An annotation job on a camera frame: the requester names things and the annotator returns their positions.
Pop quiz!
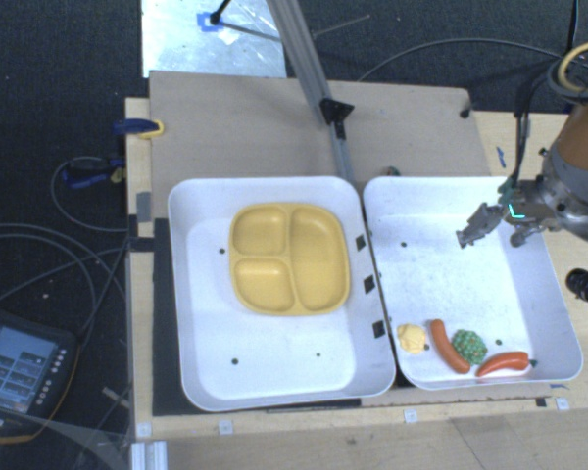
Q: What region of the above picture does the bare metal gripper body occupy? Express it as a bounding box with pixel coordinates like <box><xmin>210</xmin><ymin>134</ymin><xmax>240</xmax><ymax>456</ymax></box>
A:
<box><xmin>500</xmin><ymin>182</ymin><xmax>588</xmax><ymax>242</ymax></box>

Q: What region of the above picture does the white plastic tray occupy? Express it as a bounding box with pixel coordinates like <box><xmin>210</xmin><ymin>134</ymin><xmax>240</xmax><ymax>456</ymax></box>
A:
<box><xmin>362</xmin><ymin>175</ymin><xmax>585</xmax><ymax>393</ymax></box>
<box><xmin>167</xmin><ymin>175</ymin><xmax>398</xmax><ymax>413</ymax></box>

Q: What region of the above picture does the green toy broccoli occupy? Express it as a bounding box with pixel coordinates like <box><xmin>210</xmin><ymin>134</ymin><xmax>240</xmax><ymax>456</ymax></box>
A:
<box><xmin>451</xmin><ymin>329</ymin><xmax>489</xmax><ymax>367</ymax></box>

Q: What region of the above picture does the orange-brown toy sausage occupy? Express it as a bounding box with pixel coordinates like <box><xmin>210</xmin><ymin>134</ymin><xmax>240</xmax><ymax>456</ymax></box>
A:
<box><xmin>429</xmin><ymin>318</ymin><xmax>472</xmax><ymax>376</ymax></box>

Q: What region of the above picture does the yellow lumpy toy food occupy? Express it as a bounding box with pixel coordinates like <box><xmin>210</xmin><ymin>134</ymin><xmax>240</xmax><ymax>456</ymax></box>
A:
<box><xmin>396</xmin><ymin>323</ymin><xmax>429</xmax><ymax>356</ymax></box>

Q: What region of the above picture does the yellow divided plate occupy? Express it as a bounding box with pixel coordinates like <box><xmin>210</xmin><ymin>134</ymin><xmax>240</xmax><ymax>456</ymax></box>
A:
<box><xmin>228</xmin><ymin>202</ymin><xmax>352</xmax><ymax>318</ymax></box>

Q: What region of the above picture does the brown cardboard board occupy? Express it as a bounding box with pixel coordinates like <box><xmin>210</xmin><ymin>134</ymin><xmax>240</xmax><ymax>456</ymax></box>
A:
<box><xmin>148</xmin><ymin>70</ymin><xmax>553</xmax><ymax>410</ymax></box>

